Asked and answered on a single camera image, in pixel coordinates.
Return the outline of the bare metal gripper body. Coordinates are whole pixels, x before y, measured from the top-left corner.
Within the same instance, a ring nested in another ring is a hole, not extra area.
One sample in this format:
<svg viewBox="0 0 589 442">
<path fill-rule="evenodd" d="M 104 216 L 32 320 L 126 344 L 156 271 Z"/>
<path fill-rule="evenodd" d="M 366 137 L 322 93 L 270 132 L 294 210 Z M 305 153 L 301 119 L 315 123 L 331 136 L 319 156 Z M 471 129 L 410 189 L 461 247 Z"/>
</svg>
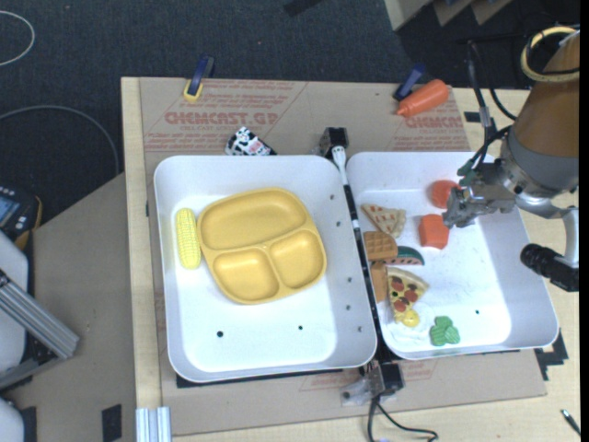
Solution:
<svg viewBox="0 0 589 442">
<path fill-rule="evenodd" d="M 496 211 L 509 213 L 520 203 L 517 183 L 513 183 L 503 158 L 492 162 L 475 164 L 467 161 L 457 170 L 459 186 L 451 190 L 448 197 L 459 200 L 462 205 L 477 205 L 480 215 L 492 214 Z"/>
</svg>

